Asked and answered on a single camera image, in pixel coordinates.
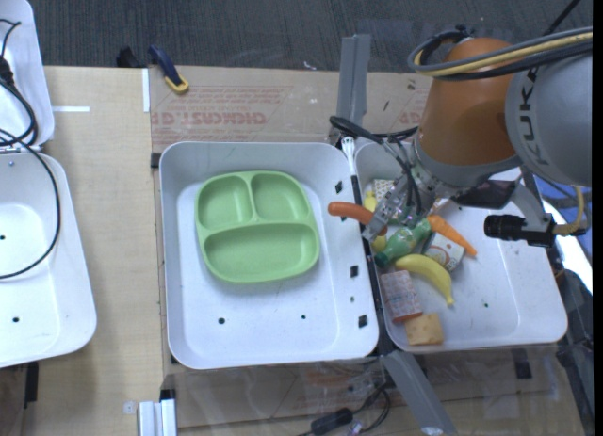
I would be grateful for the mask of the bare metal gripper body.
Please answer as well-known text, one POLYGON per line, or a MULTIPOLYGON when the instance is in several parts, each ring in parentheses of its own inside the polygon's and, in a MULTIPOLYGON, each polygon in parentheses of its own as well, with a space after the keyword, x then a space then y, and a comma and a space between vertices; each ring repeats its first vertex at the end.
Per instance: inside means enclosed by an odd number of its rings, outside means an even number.
POLYGON ((397 178, 382 198, 394 204, 393 217, 386 224, 397 222, 415 227, 432 210, 436 200, 442 196, 444 183, 424 169, 410 169, 397 178))

